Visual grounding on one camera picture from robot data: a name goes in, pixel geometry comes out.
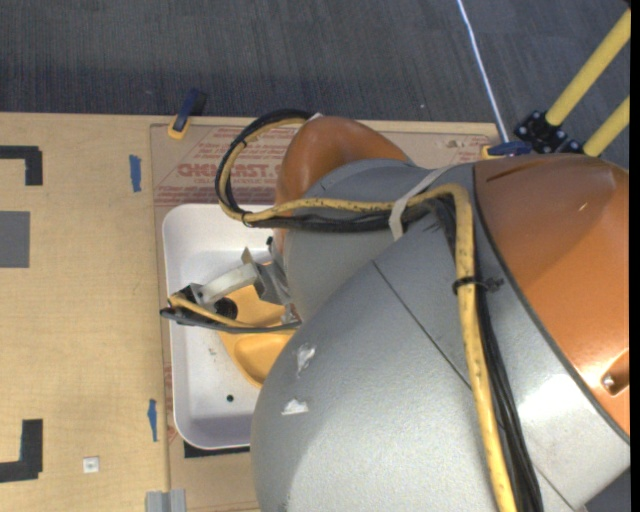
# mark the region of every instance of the black tape marking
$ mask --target black tape marking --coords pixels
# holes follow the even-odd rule
[[[24,184],[42,185],[42,151],[38,146],[0,146],[0,159],[24,160]]]
[[[42,472],[42,420],[22,420],[20,459],[0,463],[0,483],[37,480]]]

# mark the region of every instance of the blue tape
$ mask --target blue tape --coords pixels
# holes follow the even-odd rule
[[[180,107],[180,111],[176,116],[176,120],[173,123],[173,130],[176,132],[182,132],[187,125],[187,121],[190,116],[200,116],[204,111],[204,105],[207,101],[207,95],[200,92],[198,89],[191,89],[187,94],[187,97]]]
[[[149,425],[151,425],[151,435],[153,436],[153,442],[158,442],[158,412],[156,411],[156,401],[152,398],[149,400],[149,408],[147,409],[147,418],[149,418]]]
[[[140,192],[140,182],[142,181],[142,169],[140,168],[140,158],[135,155],[129,155],[129,172],[131,173],[131,184],[134,192]]]

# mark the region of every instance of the yellow pole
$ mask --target yellow pole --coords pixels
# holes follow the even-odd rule
[[[613,58],[631,37],[631,9],[627,9],[611,31],[602,40],[589,60],[578,71],[564,92],[547,111],[545,119],[553,126],[560,126],[576,104],[587,93]]]
[[[611,144],[618,134],[629,124],[631,96],[618,105],[600,128],[584,143],[582,150],[586,155],[598,156]]]

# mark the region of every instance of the black cable bundle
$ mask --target black cable bundle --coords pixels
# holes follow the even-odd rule
[[[226,201],[223,200],[222,195],[220,194],[220,175],[222,173],[222,169],[227,164],[227,160],[229,160],[229,156],[231,155],[231,152],[239,144],[244,144],[246,146],[247,143],[245,142],[245,139],[249,137],[251,134],[258,131],[263,126],[266,126],[268,124],[277,123],[278,121],[282,121],[283,119],[292,119],[292,118],[300,118],[300,119],[307,120],[311,118],[312,115],[313,114],[310,114],[309,112],[305,112],[304,110],[286,108],[286,109],[280,109],[280,110],[275,110],[273,112],[269,112],[268,114],[260,116],[259,118],[255,119],[253,122],[245,126],[242,129],[242,131],[238,134],[238,136],[235,139],[233,139],[233,141],[231,141],[231,144],[229,145],[229,149],[222,157],[222,160],[220,161],[220,165],[218,166],[218,170],[216,172],[216,179],[214,183],[218,200],[222,201],[229,208],[232,208],[238,213],[244,212],[244,210],[240,208],[240,206],[238,206],[238,203],[233,197],[233,190],[231,187],[231,177],[229,177],[229,181],[227,181],[227,185],[225,187],[225,194],[227,196],[227,200]]]
[[[449,249],[453,254],[455,253],[456,239],[455,208],[450,200],[439,199],[434,207],[434,213],[444,229]],[[474,280],[480,283],[484,282],[481,273],[477,269]],[[519,512],[543,512],[544,505],[538,478],[529,457],[507,370],[500,353],[498,340],[491,325],[491,316],[486,298],[488,288],[491,287],[476,286],[478,319],[493,399],[500,423],[504,429],[507,448],[505,452],[508,456],[509,476],[516,506]]]
[[[271,327],[232,327],[229,325],[214,322],[209,318],[204,318],[197,313],[193,313],[184,308],[164,308],[160,310],[160,316],[167,320],[173,320],[179,325],[192,327],[204,327],[214,331],[226,332],[229,334],[267,334],[280,331],[289,331],[300,327],[301,322],[291,322],[288,324],[274,325]]]

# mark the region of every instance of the black cable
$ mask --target black cable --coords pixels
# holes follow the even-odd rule
[[[518,510],[542,512],[544,505],[540,486],[524,440],[520,417],[513,399],[498,340],[491,325],[491,317],[486,300],[487,290],[482,287],[477,287],[476,290],[482,343],[487,358],[491,385],[495,391],[496,403],[500,411],[509,447],[509,455],[512,460],[514,489],[520,502]]]
[[[433,211],[444,229],[449,249],[453,255],[455,254],[456,236],[454,205],[448,198],[440,198],[437,202],[434,202]],[[488,282],[488,280],[482,278],[477,269],[475,280],[482,283]],[[486,294],[490,289],[495,288],[476,286],[478,319],[493,398],[500,423],[504,429],[504,440],[507,448],[504,451],[514,498],[519,512],[543,512],[544,506],[540,486],[522,433],[522,426],[517,406],[513,399],[507,370],[491,325],[491,317],[486,300]]]
[[[297,110],[297,109],[275,110],[273,112],[269,112],[268,114],[260,116],[259,118],[255,119],[253,122],[248,124],[246,127],[244,127],[242,131],[236,136],[236,138],[233,139],[233,141],[229,145],[229,149],[227,149],[226,153],[222,157],[222,160],[220,161],[220,164],[218,165],[218,170],[216,171],[216,177],[214,181],[214,187],[215,187],[216,195],[218,196],[218,200],[238,213],[245,213],[245,211],[238,206],[238,203],[233,197],[233,187],[231,186],[231,174],[229,175],[229,180],[227,181],[225,186],[225,194],[227,199],[224,200],[222,198],[222,195],[220,194],[220,177],[222,175],[222,170],[225,168],[227,161],[231,156],[231,153],[238,146],[238,144],[245,144],[246,146],[247,143],[245,142],[245,139],[249,137],[251,134],[255,133],[260,128],[262,128],[263,126],[266,126],[268,124],[277,123],[279,121],[282,121],[283,119],[300,118],[300,119],[307,120],[311,118],[312,115],[313,114],[309,112],[305,112],[304,110]]]
[[[438,199],[425,201],[410,208],[406,208],[400,217],[403,226],[421,219],[430,213]],[[379,231],[389,228],[391,212],[373,212],[362,215],[349,216],[343,219],[323,217],[317,213],[296,214],[293,217],[277,216],[260,220],[251,224],[254,228],[283,228],[303,229],[307,231],[325,233],[359,233]]]
[[[168,320],[173,320],[181,325],[193,327],[204,327],[214,331],[227,332],[229,334],[265,334],[296,329],[300,322],[290,322],[288,324],[274,325],[271,327],[233,327],[230,325],[215,322],[210,318],[205,318],[183,308],[164,308],[160,310],[160,316]]]

